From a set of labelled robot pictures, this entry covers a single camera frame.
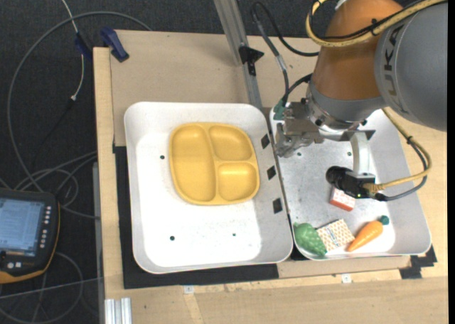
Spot black cylinder on white bracket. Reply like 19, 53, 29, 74
325, 129, 377, 200

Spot yellow divided plate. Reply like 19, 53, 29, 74
168, 121, 261, 207

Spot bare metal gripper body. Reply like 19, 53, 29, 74
282, 101, 358, 146

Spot green grapes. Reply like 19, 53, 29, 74
292, 222, 328, 258

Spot brown cardboard board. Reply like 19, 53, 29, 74
109, 29, 449, 279

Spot white patterned packet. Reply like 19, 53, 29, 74
316, 218, 355, 253

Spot white plastic tray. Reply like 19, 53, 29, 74
268, 102, 433, 261
123, 101, 294, 275

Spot orange carrot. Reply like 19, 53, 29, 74
346, 215, 391, 253

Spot orange and white carton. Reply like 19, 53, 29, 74
328, 187, 357, 212

